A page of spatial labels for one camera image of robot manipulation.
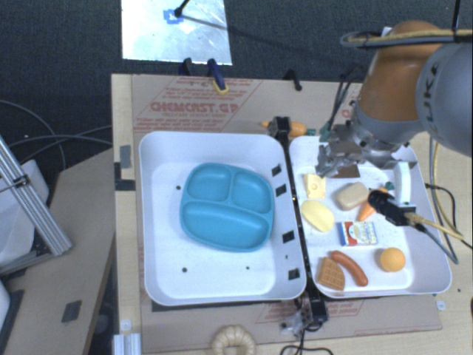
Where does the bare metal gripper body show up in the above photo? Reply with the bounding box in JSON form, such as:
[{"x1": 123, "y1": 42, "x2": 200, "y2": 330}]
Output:
[{"x1": 324, "y1": 123, "x2": 403, "y2": 170}]

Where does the brown flat square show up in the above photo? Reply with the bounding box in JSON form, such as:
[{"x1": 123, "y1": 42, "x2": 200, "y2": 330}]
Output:
[{"x1": 334, "y1": 163, "x2": 361, "y2": 180}]

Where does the yellow cheese wedge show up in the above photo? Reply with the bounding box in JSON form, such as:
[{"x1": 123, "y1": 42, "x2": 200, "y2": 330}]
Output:
[{"x1": 303, "y1": 172, "x2": 327, "y2": 200}]

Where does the beige bread loaf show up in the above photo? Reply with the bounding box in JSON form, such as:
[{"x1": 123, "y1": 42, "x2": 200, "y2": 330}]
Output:
[{"x1": 335, "y1": 181, "x2": 370, "y2": 212}]

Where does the orange carrot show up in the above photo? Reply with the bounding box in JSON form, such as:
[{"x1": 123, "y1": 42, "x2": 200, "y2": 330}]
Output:
[
  {"x1": 357, "y1": 180, "x2": 395, "y2": 223},
  {"x1": 261, "y1": 120, "x2": 316, "y2": 138}
]

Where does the pale yellow potato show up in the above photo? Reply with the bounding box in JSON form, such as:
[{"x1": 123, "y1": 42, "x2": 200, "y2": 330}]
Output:
[{"x1": 299, "y1": 199, "x2": 336, "y2": 233}]

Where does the thin black rod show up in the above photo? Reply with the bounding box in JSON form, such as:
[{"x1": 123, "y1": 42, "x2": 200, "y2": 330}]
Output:
[{"x1": 277, "y1": 131, "x2": 317, "y2": 300}]

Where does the white carton with blue print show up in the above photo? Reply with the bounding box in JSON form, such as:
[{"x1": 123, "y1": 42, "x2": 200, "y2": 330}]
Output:
[{"x1": 336, "y1": 220, "x2": 379, "y2": 247}]

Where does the red-brown sausage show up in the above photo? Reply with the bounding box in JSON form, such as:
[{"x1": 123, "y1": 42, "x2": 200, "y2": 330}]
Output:
[{"x1": 330, "y1": 250, "x2": 370, "y2": 288}]

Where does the blue divided plate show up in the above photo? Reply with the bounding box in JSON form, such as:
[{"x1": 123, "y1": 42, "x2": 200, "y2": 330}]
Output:
[{"x1": 179, "y1": 162, "x2": 276, "y2": 253}]

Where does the orange ball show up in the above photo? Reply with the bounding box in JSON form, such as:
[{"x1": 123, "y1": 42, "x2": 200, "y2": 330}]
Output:
[{"x1": 378, "y1": 247, "x2": 407, "y2": 274}]

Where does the orange-brown waffle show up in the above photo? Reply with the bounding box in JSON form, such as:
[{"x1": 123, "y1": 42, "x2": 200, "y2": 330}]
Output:
[{"x1": 316, "y1": 256, "x2": 347, "y2": 292}]

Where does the white plastic tray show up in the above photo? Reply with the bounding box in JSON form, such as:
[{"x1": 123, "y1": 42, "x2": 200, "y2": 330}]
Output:
[
  {"x1": 287, "y1": 135, "x2": 453, "y2": 300},
  {"x1": 138, "y1": 130, "x2": 308, "y2": 307}
]

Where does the brown cardboard board red print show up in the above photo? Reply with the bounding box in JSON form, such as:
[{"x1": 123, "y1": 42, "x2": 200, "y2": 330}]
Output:
[{"x1": 130, "y1": 73, "x2": 443, "y2": 355}]

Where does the beige doughnut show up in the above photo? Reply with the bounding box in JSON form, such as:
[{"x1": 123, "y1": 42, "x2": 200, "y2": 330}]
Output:
[{"x1": 211, "y1": 324, "x2": 257, "y2": 355}]

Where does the black block with thin wires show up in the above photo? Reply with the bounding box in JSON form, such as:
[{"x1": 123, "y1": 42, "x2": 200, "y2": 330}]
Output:
[
  {"x1": 305, "y1": 296, "x2": 330, "y2": 328},
  {"x1": 268, "y1": 115, "x2": 293, "y2": 138}
]

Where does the black cylinder on white bracket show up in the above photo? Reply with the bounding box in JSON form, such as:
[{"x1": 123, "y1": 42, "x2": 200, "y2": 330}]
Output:
[{"x1": 367, "y1": 160, "x2": 418, "y2": 227}]

